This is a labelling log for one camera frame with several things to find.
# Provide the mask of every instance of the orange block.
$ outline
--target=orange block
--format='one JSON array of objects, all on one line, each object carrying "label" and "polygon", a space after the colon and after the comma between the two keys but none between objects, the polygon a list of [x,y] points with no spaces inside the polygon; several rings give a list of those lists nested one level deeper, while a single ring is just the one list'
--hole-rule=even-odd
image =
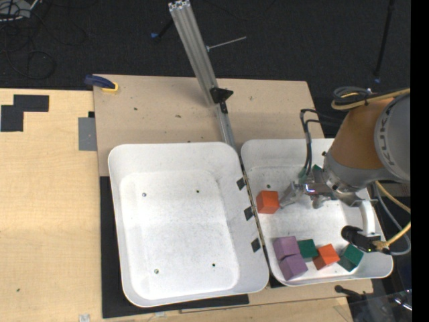
[{"label": "orange block", "polygon": [[313,262],[318,270],[340,260],[332,244],[326,244],[325,246],[317,248],[317,252],[319,255],[313,258]]},{"label": "orange block", "polygon": [[275,213],[279,208],[279,194],[277,191],[261,191],[256,197],[258,213]]}]

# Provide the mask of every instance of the blue object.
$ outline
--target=blue object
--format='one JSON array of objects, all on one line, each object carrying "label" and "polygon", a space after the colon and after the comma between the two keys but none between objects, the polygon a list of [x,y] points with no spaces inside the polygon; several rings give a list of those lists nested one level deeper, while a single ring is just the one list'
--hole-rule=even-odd
[{"label": "blue object", "polygon": [[97,86],[103,89],[114,89],[116,87],[115,84],[112,83],[110,80],[107,80],[106,78],[102,78],[101,76],[90,75],[90,74],[85,76],[84,83],[86,85]]}]

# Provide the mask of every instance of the wooden table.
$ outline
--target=wooden table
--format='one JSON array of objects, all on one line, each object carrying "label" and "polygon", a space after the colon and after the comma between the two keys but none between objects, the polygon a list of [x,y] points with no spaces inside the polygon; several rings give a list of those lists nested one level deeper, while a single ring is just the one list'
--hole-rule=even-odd
[{"label": "wooden table", "polygon": [[[202,103],[193,103],[192,97],[202,94],[195,78],[105,77],[119,83],[117,96],[101,95],[98,88],[0,89],[0,105],[12,105],[14,95],[50,97],[49,112],[24,113],[22,132],[0,132],[2,321],[75,322],[79,317],[86,321],[85,314],[90,322],[156,320],[153,313],[102,317],[99,177],[106,174],[105,156],[117,142],[135,137],[129,125],[137,120],[145,120],[135,132],[146,131],[142,134],[148,142],[177,142],[170,135],[178,134],[182,142],[187,138],[208,142],[220,140],[220,133],[216,117]],[[239,146],[250,138],[302,138],[299,110],[314,107],[305,82],[219,79],[218,83],[235,92],[228,108]],[[180,94],[171,101],[174,92]],[[128,111],[130,105],[120,97],[131,96],[135,100]],[[116,113],[108,121],[103,116],[115,101]],[[94,110],[98,153],[78,147],[78,118]],[[120,123],[121,115],[129,115],[128,124]],[[170,134],[172,125],[178,131]],[[122,129],[127,135],[120,136]],[[313,138],[323,137],[318,124],[312,124],[311,132]],[[341,284],[359,293],[373,291],[366,279]],[[347,300],[334,286],[268,286],[250,294],[249,305],[168,311],[166,321],[344,321],[344,316],[350,318]]]}]

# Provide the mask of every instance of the black clamp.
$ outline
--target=black clamp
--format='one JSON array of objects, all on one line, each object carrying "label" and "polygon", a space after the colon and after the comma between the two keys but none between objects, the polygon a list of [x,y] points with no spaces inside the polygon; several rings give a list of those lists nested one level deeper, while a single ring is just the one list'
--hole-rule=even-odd
[{"label": "black clamp", "polygon": [[215,104],[219,103],[221,106],[221,111],[223,113],[228,113],[227,109],[227,99],[233,95],[234,92],[228,90],[228,89],[220,89],[218,87],[213,87],[210,90],[210,94],[212,95],[213,102]]}]

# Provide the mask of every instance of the cube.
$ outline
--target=cube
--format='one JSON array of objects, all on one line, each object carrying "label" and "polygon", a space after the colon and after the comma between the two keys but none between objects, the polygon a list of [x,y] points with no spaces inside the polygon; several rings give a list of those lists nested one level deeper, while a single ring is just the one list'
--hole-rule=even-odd
[{"label": "cube", "polygon": [[300,253],[295,236],[279,237],[274,240],[273,247],[275,256],[279,261],[283,260],[286,256]]},{"label": "cube", "polygon": [[313,258],[313,262],[317,270],[321,270],[322,268],[340,260],[340,257],[336,253],[332,244],[326,244],[325,246],[317,248],[317,252],[317,257]]},{"label": "cube", "polygon": [[354,270],[361,262],[363,257],[363,252],[356,248],[353,244],[349,244],[343,251],[340,256],[339,265],[351,272]]},{"label": "cube", "polygon": [[256,197],[258,213],[275,213],[279,208],[279,194],[277,191],[261,191]]},{"label": "cube", "polygon": [[286,280],[293,279],[308,271],[306,262],[301,254],[286,256],[279,263],[279,266]]},{"label": "cube", "polygon": [[298,241],[298,247],[304,259],[314,258],[319,255],[313,239],[300,239]]}]

